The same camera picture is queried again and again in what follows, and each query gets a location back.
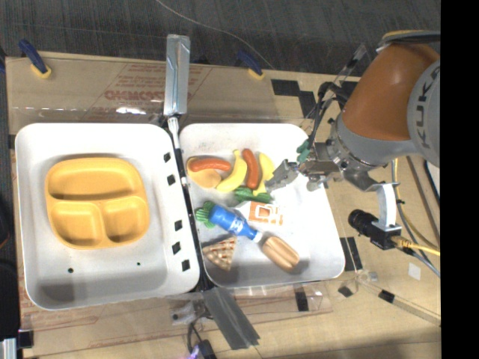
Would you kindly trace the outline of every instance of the gray carpet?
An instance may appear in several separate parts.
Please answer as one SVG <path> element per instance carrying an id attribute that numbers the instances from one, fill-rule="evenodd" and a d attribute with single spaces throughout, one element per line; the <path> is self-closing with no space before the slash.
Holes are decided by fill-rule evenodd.
<path id="1" fill-rule="evenodd" d="M 244 49 L 265 69 L 334 74 L 388 31 L 441 29 L 441 0 L 160 1 L 0 0 L 0 45 L 15 56 L 26 38 L 46 51 L 164 60 L 166 36 L 185 34 L 192 61 L 232 66 Z M 12 222 L 6 100 L 0 76 L 0 205 Z M 0 260 L 15 261 L 13 240 Z"/>

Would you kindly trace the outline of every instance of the toy pizza slice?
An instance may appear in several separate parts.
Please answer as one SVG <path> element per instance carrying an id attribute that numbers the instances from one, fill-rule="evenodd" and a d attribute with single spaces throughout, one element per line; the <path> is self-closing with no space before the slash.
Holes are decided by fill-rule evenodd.
<path id="1" fill-rule="evenodd" d="M 237 237 L 232 236 L 228 239 L 224 239 L 214 245 L 206 246 L 203 248 L 203 254 L 213 264 L 219 268 L 230 271 L 231 262 L 233 261 L 234 249 L 237 246 Z"/>

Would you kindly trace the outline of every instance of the toy sausage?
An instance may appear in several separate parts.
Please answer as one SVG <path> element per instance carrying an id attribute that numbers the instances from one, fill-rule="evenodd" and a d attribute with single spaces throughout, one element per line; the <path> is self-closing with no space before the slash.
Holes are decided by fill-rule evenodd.
<path id="1" fill-rule="evenodd" d="M 253 152 L 250 149 L 244 149 L 242 152 L 242 157 L 248 165 L 248 175 L 246 176 L 246 186 L 251 190 L 257 188 L 258 183 L 260 182 L 260 168 L 254 157 Z"/>
<path id="2" fill-rule="evenodd" d="M 194 172 L 203 171 L 205 169 L 229 171 L 231 169 L 231 164 L 224 159 L 206 158 L 192 161 L 189 168 Z"/>

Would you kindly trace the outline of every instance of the white tray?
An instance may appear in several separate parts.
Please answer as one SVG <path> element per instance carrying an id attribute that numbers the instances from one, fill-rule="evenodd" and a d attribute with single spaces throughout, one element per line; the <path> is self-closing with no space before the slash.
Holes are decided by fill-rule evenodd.
<path id="1" fill-rule="evenodd" d="M 284 159 L 296 161 L 296 148 L 306 138 L 299 127 L 283 123 L 192 124 L 180 133 L 185 166 L 193 156 L 218 156 L 234 162 L 233 150 L 244 148 L 265 153 L 279 166 Z M 231 271 L 223 271 L 205 258 L 212 282 L 226 288 L 238 288 L 328 280 L 341 274 L 344 252 L 325 189 L 308 191 L 307 181 L 300 175 L 292 184 L 272 193 L 275 203 L 285 209 L 284 225 L 275 233 L 299 253 L 299 272 L 282 271 L 253 241 L 239 237 Z M 204 189 L 191 180 L 189 188 L 195 209 L 202 207 L 206 200 L 223 206 L 238 204 L 231 193 Z M 228 237 L 219 227 L 208 229 L 198 222 L 197 228 L 201 244 Z"/>
<path id="2" fill-rule="evenodd" d="M 163 297 L 196 285 L 199 265 L 189 216 L 171 139 L 163 129 L 35 123 L 19 131 L 15 146 L 25 287 L 37 306 L 58 310 Z M 46 214 L 46 173 L 57 162 L 79 156 L 118 157 L 137 168 L 150 210 L 150 227 L 141 239 L 116 248 L 78 250 L 55 237 Z"/>

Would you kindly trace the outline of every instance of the blue clamp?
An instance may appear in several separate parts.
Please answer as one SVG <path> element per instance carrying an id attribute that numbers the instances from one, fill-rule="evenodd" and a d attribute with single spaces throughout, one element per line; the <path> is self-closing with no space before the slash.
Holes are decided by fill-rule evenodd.
<path id="1" fill-rule="evenodd" d="M 43 62 L 43 59 L 38 54 L 34 46 L 32 46 L 26 39 L 22 39 L 18 42 L 20 50 L 25 53 L 25 55 L 31 61 L 31 69 L 33 72 L 42 79 L 47 79 L 50 77 L 52 70 Z"/>
<path id="2" fill-rule="evenodd" d="M 264 73 L 261 70 L 260 64 L 249 53 L 243 50 L 238 51 L 237 60 L 248 65 L 248 68 L 249 68 L 248 71 L 250 75 L 252 75 L 253 77 L 259 80 L 263 79 Z"/>

